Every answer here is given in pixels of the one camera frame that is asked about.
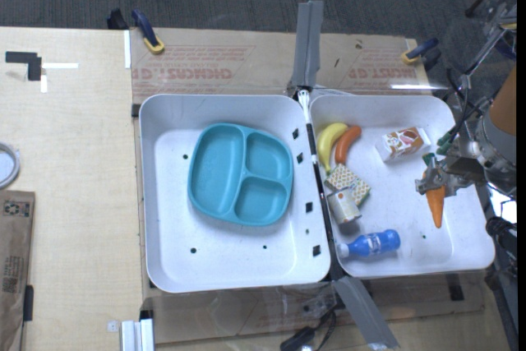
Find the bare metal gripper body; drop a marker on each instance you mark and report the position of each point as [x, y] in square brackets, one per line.
[464, 165]

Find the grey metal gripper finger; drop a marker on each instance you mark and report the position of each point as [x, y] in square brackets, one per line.
[425, 181]
[452, 186]

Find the orange carrot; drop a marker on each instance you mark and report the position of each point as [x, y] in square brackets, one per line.
[435, 203]

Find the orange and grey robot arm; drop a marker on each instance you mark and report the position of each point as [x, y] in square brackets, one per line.
[503, 111]

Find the white plastic tray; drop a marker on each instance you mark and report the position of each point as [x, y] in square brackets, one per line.
[402, 213]
[246, 259]

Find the white carton with orange print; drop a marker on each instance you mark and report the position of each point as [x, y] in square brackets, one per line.
[400, 144]

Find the blue bottle with white cap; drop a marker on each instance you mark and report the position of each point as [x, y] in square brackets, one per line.
[370, 244]

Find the small white can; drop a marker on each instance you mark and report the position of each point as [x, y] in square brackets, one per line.
[344, 207]

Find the orange sausage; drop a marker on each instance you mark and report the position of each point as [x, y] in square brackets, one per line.
[345, 146]

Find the yellow banana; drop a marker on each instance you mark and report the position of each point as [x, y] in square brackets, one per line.
[325, 141]

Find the blue divided plate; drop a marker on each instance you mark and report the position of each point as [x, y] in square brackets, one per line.
[218, 172]

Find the brown cardboard board red print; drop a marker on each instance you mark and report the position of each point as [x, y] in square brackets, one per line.
[230, 66]

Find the clear tape roll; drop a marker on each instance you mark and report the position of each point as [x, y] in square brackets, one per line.
[16, 166]

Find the brown paper envelope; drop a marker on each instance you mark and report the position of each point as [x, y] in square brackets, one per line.
[14, 259]

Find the black cylinder on white bracket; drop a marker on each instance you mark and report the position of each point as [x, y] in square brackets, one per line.
[500, 231]

